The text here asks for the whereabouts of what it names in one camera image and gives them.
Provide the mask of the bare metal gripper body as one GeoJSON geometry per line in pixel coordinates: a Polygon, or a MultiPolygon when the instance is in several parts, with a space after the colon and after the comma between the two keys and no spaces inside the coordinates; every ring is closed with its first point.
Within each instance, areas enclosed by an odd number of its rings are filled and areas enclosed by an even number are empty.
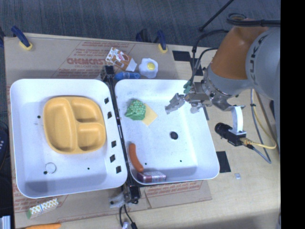
{"type": "Polygon", "coordinates": [[[231,111],[233,106],[228,103],[232,95],[219,91],[212,83],[194,82],[185,89],[185,101],[189,104],[192,102],[202,102],[205,107],[216,106],[222,111],[231,111]]]}

